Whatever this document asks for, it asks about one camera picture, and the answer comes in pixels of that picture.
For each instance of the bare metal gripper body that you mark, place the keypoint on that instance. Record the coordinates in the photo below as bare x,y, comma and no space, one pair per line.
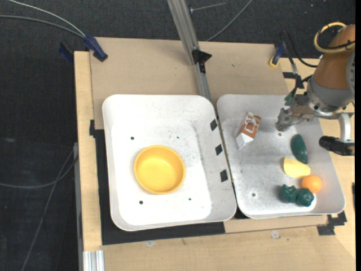
303,110

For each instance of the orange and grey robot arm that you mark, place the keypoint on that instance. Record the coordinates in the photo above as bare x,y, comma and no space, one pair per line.
334,66

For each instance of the orange toy orange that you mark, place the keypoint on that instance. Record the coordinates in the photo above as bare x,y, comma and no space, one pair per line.
312,183

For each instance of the white plastic tray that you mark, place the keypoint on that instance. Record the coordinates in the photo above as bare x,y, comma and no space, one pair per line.
262,176
158,114

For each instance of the black cylinder on white bracket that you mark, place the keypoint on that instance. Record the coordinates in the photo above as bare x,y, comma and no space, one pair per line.
337,145

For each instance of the orange and white carton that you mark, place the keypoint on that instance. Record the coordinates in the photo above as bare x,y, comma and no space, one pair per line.
248,131

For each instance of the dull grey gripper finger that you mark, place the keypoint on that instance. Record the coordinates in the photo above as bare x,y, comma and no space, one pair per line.
280,121
289,117

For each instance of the pale yellow wedge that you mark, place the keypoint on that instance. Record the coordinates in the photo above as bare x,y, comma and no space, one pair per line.
294,168

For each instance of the yellow bowl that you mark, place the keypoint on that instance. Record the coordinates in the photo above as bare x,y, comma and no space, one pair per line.
159,169

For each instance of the green broccoli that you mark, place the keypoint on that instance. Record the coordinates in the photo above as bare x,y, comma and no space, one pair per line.
288,193
305,197

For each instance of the dark green oval toy vegetable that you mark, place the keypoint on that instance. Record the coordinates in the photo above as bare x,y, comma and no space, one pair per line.
299,148

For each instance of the brown cardboard board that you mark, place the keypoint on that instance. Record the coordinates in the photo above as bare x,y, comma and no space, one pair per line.
146,72

